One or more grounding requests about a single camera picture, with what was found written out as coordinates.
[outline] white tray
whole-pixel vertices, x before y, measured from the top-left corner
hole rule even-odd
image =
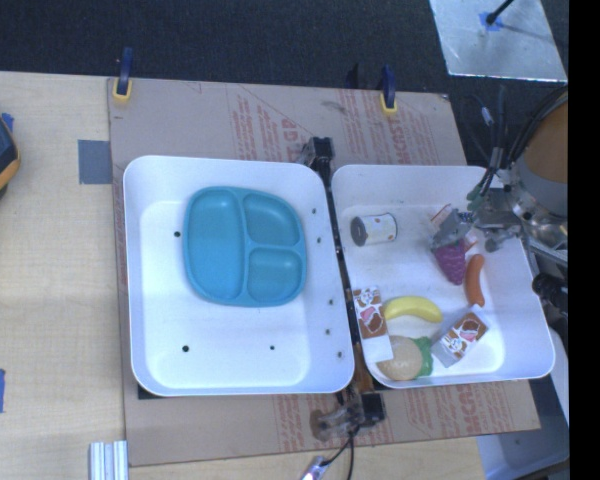
[[[227,185],[285,199],[307,243],[300,295],[276,307],[203,300],[184,267],[189,198]],[[131,364],[159,396],[331,393],[354,358],[329,210],[320,177],[300,164],[145,156],[123,178]]]
[[[466,210],[466,195],[483,173],[478,167],[406,165],[338,169],[332,190],[351,288],[377,286],[383,301],[402,295],[427,297],[445,319],[467,308],[464,288],[447,281],[429,250],[430,219],[447,203]],[[357,246],[351,238],[351,220],[387,212],[397,221],[395,241]],[[531,288],[533,276],[521,242],[510,239],[502,249],[488,253],[480,231],[477,236],[481,240],[468,255],[480,252],[486,258],[481,285],[489,332],[460,362],[444,368],[434,358],[432,374],[412,381],[393,381],[375,363],[368,363],[382,384],[413,388],[529,379],[543,377],[553,368],[553,343],[542,304]],[[433,336],[440,325],[404,316],[389,320],[387,327],[390,334],[417,338]]]

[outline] cardboard sheet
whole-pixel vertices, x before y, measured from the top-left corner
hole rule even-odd
[[[334,395],[156,398],[130,364],[122,175],[148,154],[294,162],[313,136],[331,137],[333,170],[350,163],[465,165],[446,96],[398,93],[383,114],[376,91],[137,79],[129,100],[108,83],[126,439],[131,466],[333,449],[310,428]],[[527,381],[382,391],[387,418],[360,446],[532,430]]]

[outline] white can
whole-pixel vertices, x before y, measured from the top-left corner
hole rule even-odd
[[[393,242],[397,234],[398,225],[390,213],[355,217],[351,221],[351,238],[356,245]]]

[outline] purple object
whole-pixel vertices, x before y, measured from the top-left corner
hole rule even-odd
[[[436,257],[436,261],[444,275],[456,285],[460,285],[464,281],[464,273],[467,267],[464,252],[463,240],[443,245],[433,251],[433,255]]]

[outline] green object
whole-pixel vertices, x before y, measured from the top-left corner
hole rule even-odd
[[[484,196],[479,195],[467,205],[467,210],[473,212],[473,211],[477,210],[478,208],[480,208],[480,205],[482,205],[483,202],[484,202]]]
[[[431,375],[433,371],[433,356],[431,355],[431,339],[427,336],[423,336],[422,338],[414,338],[413,342],[420,349],[420,353],[422,354],[422,366],[420,367],[420,371],[418,375],[415,376],[423,377],[426,375]]]
[[[480,185],[473,187],[473,190],[467,194],[467,201],[473,201],[480,193],[480,190],[482,190]]]

